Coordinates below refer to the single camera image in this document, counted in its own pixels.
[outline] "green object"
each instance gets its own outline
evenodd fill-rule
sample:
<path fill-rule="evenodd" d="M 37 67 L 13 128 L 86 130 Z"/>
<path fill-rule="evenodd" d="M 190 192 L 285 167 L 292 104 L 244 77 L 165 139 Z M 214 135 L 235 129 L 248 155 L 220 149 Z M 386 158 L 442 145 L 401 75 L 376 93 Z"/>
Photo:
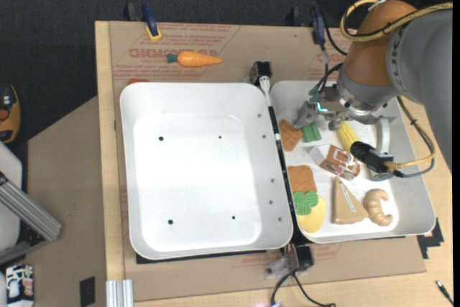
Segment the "green object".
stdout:
<path fill-rule="evenodd" d="M 310 123 L 308 126 L 304 126 L 302 132 L 305 142 L 319 141 L 321 139 L 321 134 L 315 122 Z"/>
<path fill-rule="evenodd" d="M 314 191 L 294 192 L 293 200 L 297 215 L 309 215 L 311 208 L 318 205 L 318 194 Z"/>
<path fill-rule="evenodd" d="M 174 54 L 168 54 L 167 55 L 167 62 L 168 63 L 173 63 L 178 61 L 178 56 Z"/>

